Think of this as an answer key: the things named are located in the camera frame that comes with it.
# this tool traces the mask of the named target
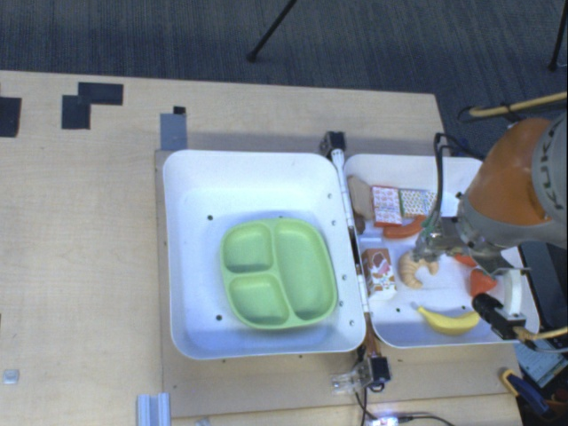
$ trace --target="yellow toy banana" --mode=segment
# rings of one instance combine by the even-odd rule
[[[479,323],[479,314],[475,311],[466,312],[458,317],[428,311],[422,306],[419,306],[417,311],[424,316],[433,329],[444,335],[463,335]]]

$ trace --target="green divided tray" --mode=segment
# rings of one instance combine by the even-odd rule
[[[309,325],[326,318],[337,303],[326,244],[300,219],[232,227],[221,241],[221,271],[233,312],[254,328]]]

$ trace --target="wooden surface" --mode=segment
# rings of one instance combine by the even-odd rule
[[[62,130],[61,96],[76,95],[80,81],[124,84],[123,105],[92,106],[91,130]],[[0,96],[23,99],[18,137],[0,139],[0,371],[20,370],[18,384],[0,384],[1,425],[133,425],[136,396],[168,389],[154,188],[161,113],[186,107],[190,146],[225,150],[312,152],[326,130],[344,130],[348,154],[430,154],[441,129],[430,95],[1,72]],[[389,403],[374,411],[428,410],[460,425],[520,423],[497,380],[501,366],[515,364],[511,346],[454,349],[442,359],[435,351],[385,353],[396,378],[384,397],[371,398]],[[325,371],[312,358],[301,360],[306,374],[330,369],[325,359]],[[252,379],[240,384],[232,370],[233,390],[268,379],[266,365],[259,360]],[[212,367],[196,373],[204,383],[216,374]],[[279,371],[291,381],[287,369]],[[433,387],[428,379],[436,373],[444,382]],[[480,389],[487,394],[465,396],[469,385],[488,387]],[[418,394],[392,404],[411,388]],[[278,392],[271,396],[278,401]],[[282,407],[293,404],[289,396],[280,394]],[[352,399],[337,401],[345,403]],[[358,424],[359,408],[210,420]]]

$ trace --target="black pole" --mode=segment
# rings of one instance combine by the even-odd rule
[[[255,48],[247,54],[247,60],[248,61],[250,61],[252,63],[254,63],[256,61],[257,54],[264,47],[266,42],[270,39],[272,34],[276,31],[276,28],[278,28],[278,25],[280,25],[280,23],[284,20],[284,18],[287,16],[287,14],[290,12],[290,10],[294,7],[296,2],[297,2],[297,0],[289,0],[288,1],[288,3],[286,4],[286,6],[282,10],[282,12],[274,20],[274,22],[268,28],[268,30],[266,30],[266,33],[263,35],[263,37],[260,38],[260,41],[255,46]]]
[[[560,48],[562,47],[562,38],[564,38],[564,30],[566,29],[566,3],[568,0],[564,0],[564,8],[562,9],[562,18],[560,18],[560,27],[558,28],[558,36],[556,37],[556,44],[554,46],[554,53],[552,54],[552,60],[548,64],[548,69],[550,71],[556,71],[558,67],[558,54],[560,53]]]

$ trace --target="wooden table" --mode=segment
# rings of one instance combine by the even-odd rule
[[[123,103],[92,106],[90,130],[62,130],[62,95],[76,95],[79,82],[121,83]],[[0,372],[20,371],[17,384],[0,384],[1,425],[133,425],[137,395],[167,389],[154,187],[160,114],[185,107],[189,146],[223,150],[313,152],[327,130],[342,130],[347,154],[430,154],[441,130],[436,100],[423,94],[0,72],[0,96],[22,98],[18,136],[0,138]],[[370,398],[371,411],[520,424],[498,380],[501,367],[517,366],[512,346],[383,350],[393,381]],[[287,382],[257,409],[270,411],[210,415],[213,426],[359,424],[348,396],[294,399],[286,365],[293,372],[297,361],[273,358]],[[302,369],[321,377],[327,358],[306,356]],[[206,365],[205,383],[219,363]],[[246,392],[239,365],[230,373],[233,392]],[[270,370],[260,373],[266,380]],[[205,408],[224,412],[231,396],[211,392]],[[172,395],[172,413],[183,412],[179,403]]]

